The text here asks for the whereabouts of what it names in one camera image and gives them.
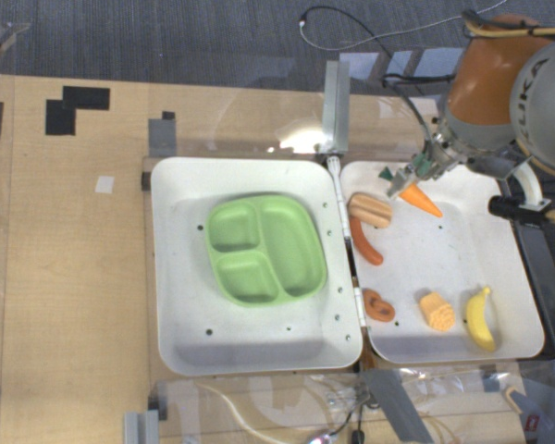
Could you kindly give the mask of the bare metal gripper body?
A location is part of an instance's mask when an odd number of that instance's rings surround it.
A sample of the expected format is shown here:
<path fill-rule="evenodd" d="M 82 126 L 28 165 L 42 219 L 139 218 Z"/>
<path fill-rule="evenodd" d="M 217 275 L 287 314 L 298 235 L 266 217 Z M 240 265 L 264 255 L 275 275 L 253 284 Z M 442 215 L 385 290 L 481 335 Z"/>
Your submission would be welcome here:
<path fill-rule="evenodd" d="M 467 161 L 465 146 L 448 125 L 440 125 L 425 149 L 415 155 L 404 172 L 415 183 L 441 178 Z"/>

